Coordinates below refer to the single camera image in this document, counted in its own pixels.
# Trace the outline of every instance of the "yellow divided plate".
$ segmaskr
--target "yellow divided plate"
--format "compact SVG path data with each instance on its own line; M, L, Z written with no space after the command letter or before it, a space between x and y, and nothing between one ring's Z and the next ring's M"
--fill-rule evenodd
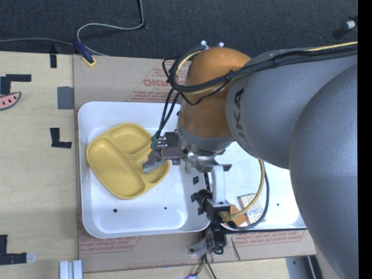
M101 183L116 197L133 199L164 179L170 164L165 162L145 174L142 163L148 160L151 135L142 126L125 123L111 128L91 141L87 160Z

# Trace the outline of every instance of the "black cable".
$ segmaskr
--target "black cable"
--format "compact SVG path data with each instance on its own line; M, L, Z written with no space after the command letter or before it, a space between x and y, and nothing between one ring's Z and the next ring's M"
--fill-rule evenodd
M176 105L176 101L177 101L177 99L178 99L178 96L180 96L180 93L177 93L177 94L175 95L175 97L174 97L174 99L173 99L173 102L172 102L172 104L171 104L171 106L170 106L169 112L168 112L168 114L167 114L167 116L166 116L166 118L165 118L165 120L164 120L164 124L163 124L163 127L162 127L161 131L163 130L165 124L167 124L167 122L168 122L168 120L169 120L169 118L170 118L170 115L172 114L172 111L173 111L173 109L174 109L174 106Z
M305 62L314 62L314 61L321 61L321 60L327 60L327 59L335 59L344 57L346 55L355 55L357 53L357 44L350 44L350 45L343 45L343 46L335 46L335 47L329 47L319 50L307 50L307 51L288 51L279 55L276 55L275 57L272 57L268 60L250 64L249 62L242 67L241 69L237 71L230 71L225 76L221 76L218 78L214 78L210 81L207 81L203 84L198 85L179 85L177 83L177 70L180 64L185 59L188 59L190 55L194 55L196 53L199 53L203 51L205 48L204 46L198 46L194 49L190 49L188 52L181 55L172 65L170 69L170 76L169 76L169 83L173 89L175 89L177 92L180 93L192 93L197 92L200 90L204 90L209 87L214 87L220 83L226 83L231 80L235 80L238 77L252 74L257 71L261 71L264 69L269 68L275 68L278 66L285 66L285 65L291 65L296 63L305 63Z
M194 272L194 274L191 275L191 277L197 276L203 270L203 259L204 259L204 256L202 256L202 258L201 258L201 260L199 262L198 268L196 269L196 271Z
M166 115L166 113L167 113L167 108L168 108L168 103L169 103L169 99L170 99L170 97L171 97L171 95L172 95L172 93L173 93L173 89L171 89L169 92L168 92L168 96L167 96L167 99L165 100L165 103L164 103L164 109L163 109L163 114L162 114L162 118L161 118L161 120L160 120L160 125L159 125L159 128L158 128L158 131L156 132L156 138L159 138L160 137L160 132L162 131L162 129L163 129L163 127L164 127L164 125L165 125L165 123L164 123L164 121L165 121L165 115Z
M202 97L200 97L197 101L195 101L194 103L191 102L183 93L179 92L179 94L182 96L182 98L189 104L189 105L197 105L199 103L202 102L202 100L204 98L207 98L207 97L210 97L210 96L213 96L214 94L217 94L218 92L220 92L229 82L226 81L225 83L223 83L221 86L219 86L218 89L214 90L213 92L207 94L207 95L204 95Z
M169 78L169 73L167 71L167 68L165 67L165 62L168 61L168 60L174 60L174 59L177 59L179 58L180 55L176 56L176 57L168 57L168 58L164 58L163 62L162 62L162 67L163 67L163 71L164 71L164 74L166 75L167 78Z
M65 44L65 45L70 45L71 47L74 47L74 45L71 42L55 40L53 38L44 38L44 37L13 38L9 40L0 40L0 44L4 44L7 42L17 42L17 41L52 41L52 42L57 42L59 44Z
M219 251L218 251L218 250L214 250L213 252L214 252L214 254L222 255L223 252L224 252L224 250L223 250L223 247L221 247L221 248L219 249Z
M208 262L207 254L204 254L203 257L204 257L204 259L205 259L205 262L206 262L207 265L208 265L208 268L209 268L209 270L210 270L210 272L211 272L213 278L214 278L214 279L217 279L216 275L214 274L214 272L213 272L213 270L212 270L212 267L210 266L210 264L209 264L209 262Z

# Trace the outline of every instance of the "gray robot arm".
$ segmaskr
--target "gray robot arm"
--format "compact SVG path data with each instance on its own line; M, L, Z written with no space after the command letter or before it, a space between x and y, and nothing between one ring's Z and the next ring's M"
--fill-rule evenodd
M227 120L244 150L290 170L315 243L341 278L359 278L357 55L240 77L228 93Z
M178 84L179 67L198 53L191 83ZM174 62L169 82L184 98L178 129L155 137L144 171L168 159L200 172L226 170L214 157L235 140L252 156L289 169L315 243L341 278L358 278L357 43L253 59L198 47ZM213 191L198 199L213 224L229 215L229 203L214 201Z

